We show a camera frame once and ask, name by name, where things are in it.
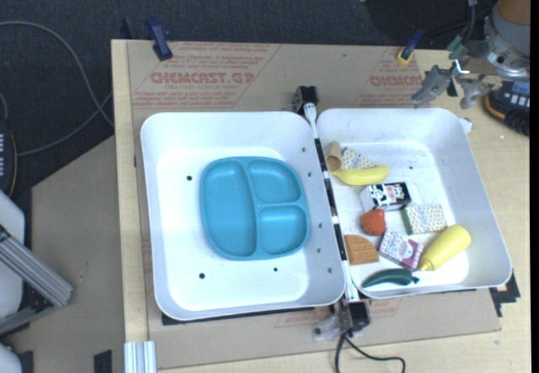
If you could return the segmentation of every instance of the dark green toy vegetable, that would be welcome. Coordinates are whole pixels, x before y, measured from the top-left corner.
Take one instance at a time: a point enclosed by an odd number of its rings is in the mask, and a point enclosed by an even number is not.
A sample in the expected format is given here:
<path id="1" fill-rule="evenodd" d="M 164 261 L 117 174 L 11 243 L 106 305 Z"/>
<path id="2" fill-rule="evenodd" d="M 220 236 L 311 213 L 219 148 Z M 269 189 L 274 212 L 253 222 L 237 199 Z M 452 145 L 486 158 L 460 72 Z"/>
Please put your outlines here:
<path id="1" fill-rule="evenodd" d="M 412 282 L 418 283 L 419 279 L 412 276 L 410 269 L 384 269 L 365 279 L 362 287 L 368 288 L 380 283 L 394 283 L 395 285 L 406 286 Z"/>

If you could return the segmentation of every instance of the wooden table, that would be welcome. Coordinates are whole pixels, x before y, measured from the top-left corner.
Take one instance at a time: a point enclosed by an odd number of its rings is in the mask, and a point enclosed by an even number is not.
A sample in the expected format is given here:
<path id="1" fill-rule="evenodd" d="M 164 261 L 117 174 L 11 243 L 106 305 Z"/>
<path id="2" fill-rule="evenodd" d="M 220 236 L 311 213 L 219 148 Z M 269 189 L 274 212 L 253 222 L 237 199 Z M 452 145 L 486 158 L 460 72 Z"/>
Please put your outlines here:
<path id="1" fill-rule="evenodd" d="M 302 48 L 306 47 L 298 46 L 295 51 L 302 51 Z M 326 51 L 328 58 L 331 58 L 332 52 L 342 51 L 342 48 L 321 46 L 319 50 Z M 416 51 L 416 60 L 421 72 L 428 71 L 434 64 L 441 67 L 448 64 L 444 51 Z M 112 42 L 112 63 L 125 339 L 127 342 L 141 343 L 149 339 L 149 328 L 136 170 L 133 166 L 135 149 L 127 41 Z M 458 99 L 445 95 L 434 101 L 433 106 L 448 109 L 473 123 L 468 139 L 513 262 L 520 298 L 516 303 L 503 305 L 501 330 L 498 332 L 372 346 L 367 352 L 375 356 L 401 356 L 406 360 L 407 370 L 414 372 L 531 371 L 529 137 L 505 128 L 480 106 L 462 110 Z M 218 346 L 218 337 L 212 344 Z M 166 371 L 330 372 L 333 371 L 333 357 L 334 352 L 321 351 Z M 341 357 L 341 370 L 400 371 L 400 365 L 391 362 L 384 366 L 346 349 Z"/>

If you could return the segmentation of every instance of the robotic arm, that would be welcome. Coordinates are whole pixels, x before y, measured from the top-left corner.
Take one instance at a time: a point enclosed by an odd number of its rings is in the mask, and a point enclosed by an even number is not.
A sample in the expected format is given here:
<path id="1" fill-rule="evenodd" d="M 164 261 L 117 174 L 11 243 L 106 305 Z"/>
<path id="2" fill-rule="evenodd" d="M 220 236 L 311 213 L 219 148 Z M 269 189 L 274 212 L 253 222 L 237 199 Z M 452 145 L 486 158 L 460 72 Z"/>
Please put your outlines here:
<path id="1" fill-rule="evenodd" d="M 421 89 L 412 95 L 414 107 L 435 99 L 455 82 L 464 91 L 463 109 L 470 108 L 479 97 L 487 95 L 487 109 L 498 118 L 503 119 L 507 109 L 515 105 L 515 108 L 522 106 L 529 119 L 530 24 L 531 0 L 498 0 L 490 17 L 485 19 L 483 40 L 457 37 L 448 48 L 452 51 L 451 67 L 433 66 Z M 498 90 L 494 89 L 499 82 L 492 81 L 492 75 L 501 79 L 502 86 Z M 505 105 L 501 102 L 504 99 L 507 100 Z"/>

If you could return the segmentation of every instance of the brown waffle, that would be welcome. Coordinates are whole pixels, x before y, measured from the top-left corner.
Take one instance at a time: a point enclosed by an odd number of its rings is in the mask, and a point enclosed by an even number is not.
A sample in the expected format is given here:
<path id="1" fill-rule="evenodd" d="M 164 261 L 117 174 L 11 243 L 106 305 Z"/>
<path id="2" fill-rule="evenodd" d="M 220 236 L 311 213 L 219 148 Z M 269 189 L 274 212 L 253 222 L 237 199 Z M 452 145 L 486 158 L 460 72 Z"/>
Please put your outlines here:
<path id="1" fill-rule="evenodd" d="M 378 262 L 378 252 L 372 243 L 361 235 L 345 235 L 344 244 L 350 265 Z"/>

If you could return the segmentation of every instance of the black floor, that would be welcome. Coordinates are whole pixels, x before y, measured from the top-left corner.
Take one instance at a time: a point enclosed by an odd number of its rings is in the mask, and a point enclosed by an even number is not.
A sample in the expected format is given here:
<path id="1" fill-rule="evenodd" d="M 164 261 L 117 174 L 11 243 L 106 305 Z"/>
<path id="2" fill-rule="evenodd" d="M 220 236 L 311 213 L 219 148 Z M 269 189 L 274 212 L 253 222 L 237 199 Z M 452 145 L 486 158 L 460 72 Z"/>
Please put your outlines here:
<path id="1" fill-rule="evenodd" d="M 479 11 L 488 12 L 494 1 L 480 0 Z M 113 134 L 107 120 L 97 114 L 71 135 L 96 111 L 95 102 L 103 102 L 111 92 L 110 40 L 121 37 L 122 20 L 129 17 L 145 39 L 143 23 L 151 15 L 162 21 L 170 40 L 404 45 L 421 28 L 425 34 L 418 48 L 444 49 L 467 20 L 467 3 L 0 0 L 0 93 L 19 151 L 13 197 Z M 60 38 L 77 55 L 95 99 Z M 104 110 L 112 119 L 111 102 Z"/>

